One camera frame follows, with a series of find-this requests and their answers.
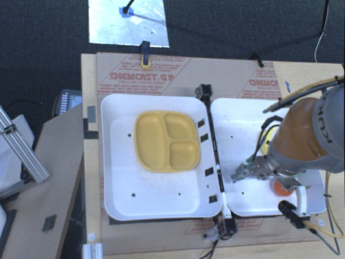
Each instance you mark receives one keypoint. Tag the yellow divided plate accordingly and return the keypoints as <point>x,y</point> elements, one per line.
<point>151,142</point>

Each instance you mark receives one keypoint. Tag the black cylinder on white bracket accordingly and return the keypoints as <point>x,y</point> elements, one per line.
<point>291,212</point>

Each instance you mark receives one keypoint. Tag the brown cardboard board, red print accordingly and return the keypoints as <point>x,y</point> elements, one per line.
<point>172,74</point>

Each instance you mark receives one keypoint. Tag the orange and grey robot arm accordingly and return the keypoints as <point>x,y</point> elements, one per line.
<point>304,133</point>

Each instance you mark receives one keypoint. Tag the white plastic tray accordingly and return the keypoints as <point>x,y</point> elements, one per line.
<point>161,193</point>
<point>242,144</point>

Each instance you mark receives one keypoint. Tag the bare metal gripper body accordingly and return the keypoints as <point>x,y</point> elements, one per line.
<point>262,169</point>

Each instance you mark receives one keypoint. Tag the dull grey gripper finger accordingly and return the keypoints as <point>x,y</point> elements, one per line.
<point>241,167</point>
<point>238,177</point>

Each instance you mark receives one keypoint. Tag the thin black and white rod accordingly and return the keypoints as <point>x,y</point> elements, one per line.
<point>215,150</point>

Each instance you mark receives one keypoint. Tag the orange round toy fruit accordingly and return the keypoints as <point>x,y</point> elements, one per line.
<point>279,189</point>

